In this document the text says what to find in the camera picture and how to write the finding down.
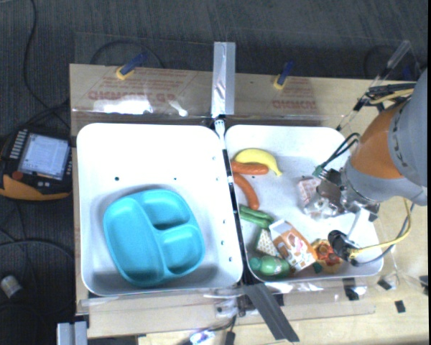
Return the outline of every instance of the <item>blue clamp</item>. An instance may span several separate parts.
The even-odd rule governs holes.
[[[290,74],[292,67],[294,66],[294,61],[289,60],[284,64],[281,74],[279,74],[275,79],[273,86],[277,89],[283,89],[286,83],[287,76]]]
[[[132,73],[134,73],[134,68],[145,63],[147,60],[147,54],[145,52],[138,54],[134,59],[129,61],[129,63],[123,65],[116,70],[116,76],[124,81]]]

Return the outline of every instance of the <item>yellow banana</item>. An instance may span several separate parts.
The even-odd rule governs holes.
[[[270,170],[273,170],[277,176],[280,176],[282,174],[282,172],[278,169],[278,165],[274,156],[271,153],[262,149],[244,149],[235,156],[235,161],[242,163],[256,162],[268,166],[268,168]]]

